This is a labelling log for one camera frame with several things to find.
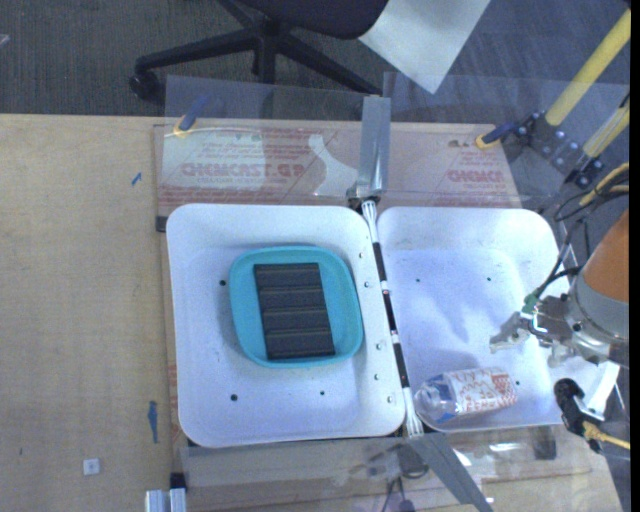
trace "plastic bottle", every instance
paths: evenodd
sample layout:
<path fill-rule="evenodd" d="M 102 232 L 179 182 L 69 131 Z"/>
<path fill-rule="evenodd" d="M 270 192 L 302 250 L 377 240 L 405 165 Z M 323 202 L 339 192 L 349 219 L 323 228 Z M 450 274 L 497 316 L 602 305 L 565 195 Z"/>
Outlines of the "plastic bottle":
<path fill-rule="evenodd" d="M 517 402 L 509 374 L 501 368 L 446 372 L 427 380 L 415 394 L 416 413 L 427 425 L 475 416 Z"/>

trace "white paper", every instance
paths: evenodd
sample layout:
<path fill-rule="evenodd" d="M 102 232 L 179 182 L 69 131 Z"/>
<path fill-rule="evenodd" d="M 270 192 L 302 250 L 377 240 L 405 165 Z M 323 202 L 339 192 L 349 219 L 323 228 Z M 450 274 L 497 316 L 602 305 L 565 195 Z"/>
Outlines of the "white paper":
<path fill-rule="evenodd" d="M 489 0 L 389 0 L 360 41 L 432 94 Z"/>

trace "wooden table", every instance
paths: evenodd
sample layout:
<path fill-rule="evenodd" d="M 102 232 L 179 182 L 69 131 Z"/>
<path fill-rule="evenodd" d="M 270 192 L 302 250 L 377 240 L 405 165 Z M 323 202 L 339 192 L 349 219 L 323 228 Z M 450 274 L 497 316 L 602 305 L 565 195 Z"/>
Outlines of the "wooden table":
<path fill-rule="evenodd" d="M 168 489 L 153 144 L 162 123 L 0 116 L 3 511 L 143 510 L 145 491 Z M 557 510 L 619 510 L 604 459 L 573 441 L 569 457 L 591 471 L 491 484 L 495 509 L 544 510 L 551 500 Z M 84 476 L 95 458 L 99 474 Z"/>

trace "chair wheel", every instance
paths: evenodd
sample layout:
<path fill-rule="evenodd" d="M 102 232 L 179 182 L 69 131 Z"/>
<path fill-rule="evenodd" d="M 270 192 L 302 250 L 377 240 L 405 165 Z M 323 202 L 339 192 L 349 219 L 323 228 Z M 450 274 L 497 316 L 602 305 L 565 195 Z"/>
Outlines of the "chair wheel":
<path fill-rule="evenodd" d="M 160 91 L 160 80 L 152 71 L 136 73 L 129 78 L 129 87 L 141 100 L 153 99 Z"/>

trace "blue plastic plate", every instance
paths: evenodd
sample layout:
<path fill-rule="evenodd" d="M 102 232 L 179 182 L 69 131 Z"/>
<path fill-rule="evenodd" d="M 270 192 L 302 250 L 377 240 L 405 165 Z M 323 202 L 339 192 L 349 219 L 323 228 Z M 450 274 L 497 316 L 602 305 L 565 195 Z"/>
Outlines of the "blue plastic plate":
<path fill-rule="evenodd" d="M 317 263 L 324 289 L 335 354 L 274 360 L 267 358 L 262 331 L 255 264 Z M 362 344 L 360 304 L 347 265 L 331 251 L 314 246 L 270 247 L 249 251 L 234 261 L 229 272 L 231 312 L 244 353 L 270 368 L 304 368 L 337 363 L 353 356 Z"/>

